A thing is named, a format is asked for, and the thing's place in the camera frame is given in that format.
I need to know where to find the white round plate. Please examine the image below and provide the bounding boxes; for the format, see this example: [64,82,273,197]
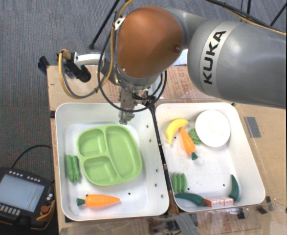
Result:
[195,109,232,148]

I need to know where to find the green pea pods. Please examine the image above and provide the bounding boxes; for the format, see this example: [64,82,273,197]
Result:
[171,172,188,194]
[65,154,82,183]

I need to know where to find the black cylinder on white bracket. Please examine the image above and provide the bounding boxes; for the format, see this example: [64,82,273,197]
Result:
[63,51,105,83]

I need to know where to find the yellow banana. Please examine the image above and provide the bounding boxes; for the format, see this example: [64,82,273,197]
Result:
[165,117,189,145]

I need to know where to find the dark green cucumber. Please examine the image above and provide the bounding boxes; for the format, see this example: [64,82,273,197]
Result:
[174,192,207,207]

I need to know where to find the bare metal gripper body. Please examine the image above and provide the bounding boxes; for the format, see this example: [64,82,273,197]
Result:
[117,80,153,113]

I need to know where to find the white plastic tray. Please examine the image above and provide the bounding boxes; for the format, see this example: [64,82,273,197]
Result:
[155,102,266,213]
[55,102,170,222]

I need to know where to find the brown cardboard board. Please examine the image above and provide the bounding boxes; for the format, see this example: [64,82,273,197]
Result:
[46,65,287,235]

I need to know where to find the red and white carton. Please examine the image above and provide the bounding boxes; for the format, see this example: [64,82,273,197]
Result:
[203,196,235,208]

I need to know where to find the green divided plate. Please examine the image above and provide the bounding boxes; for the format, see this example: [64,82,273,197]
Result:
[76,124,143,187]

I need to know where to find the orange carrot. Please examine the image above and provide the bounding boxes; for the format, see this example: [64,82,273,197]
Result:
[76,194,121,209]
[179,126,199,161]

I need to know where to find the dark green chili pepper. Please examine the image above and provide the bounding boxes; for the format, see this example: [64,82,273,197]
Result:
[228,174,240,202]

